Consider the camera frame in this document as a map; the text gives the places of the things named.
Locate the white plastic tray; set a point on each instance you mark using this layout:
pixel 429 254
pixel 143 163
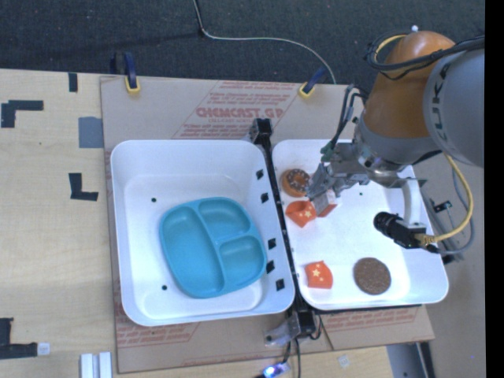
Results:
pixel 354 234
pixel 141 227

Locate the brown cardboard board, red print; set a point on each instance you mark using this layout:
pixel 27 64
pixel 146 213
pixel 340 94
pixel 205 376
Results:
pixel 165 104

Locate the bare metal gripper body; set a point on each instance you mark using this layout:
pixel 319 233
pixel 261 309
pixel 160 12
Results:
pixel 350 165

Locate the brown round biscuit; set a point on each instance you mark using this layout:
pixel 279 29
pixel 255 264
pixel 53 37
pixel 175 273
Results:
pixel 372 276

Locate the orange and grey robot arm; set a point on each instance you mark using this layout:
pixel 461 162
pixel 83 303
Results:
pixel 397 104

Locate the black cylinder on white bracket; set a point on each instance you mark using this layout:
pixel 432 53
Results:
pixel 397 230

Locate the thin black rod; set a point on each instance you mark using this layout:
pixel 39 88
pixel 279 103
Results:
pixel 286 230

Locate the blue divided plate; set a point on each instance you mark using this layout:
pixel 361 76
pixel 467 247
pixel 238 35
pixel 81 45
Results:
pixel 208 250

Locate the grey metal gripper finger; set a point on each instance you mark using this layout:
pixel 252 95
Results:
pixel 317 181
pixel 339 187

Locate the orange and grey carton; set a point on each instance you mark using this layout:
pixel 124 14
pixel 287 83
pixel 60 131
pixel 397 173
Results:
pixel 326 206

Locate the orange packet with yellow stars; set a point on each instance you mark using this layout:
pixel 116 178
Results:
pixel 318 276
pixel 301 214

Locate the brown sprinkled doughnut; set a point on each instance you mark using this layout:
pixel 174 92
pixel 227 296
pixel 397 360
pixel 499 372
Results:
pixel 293 182

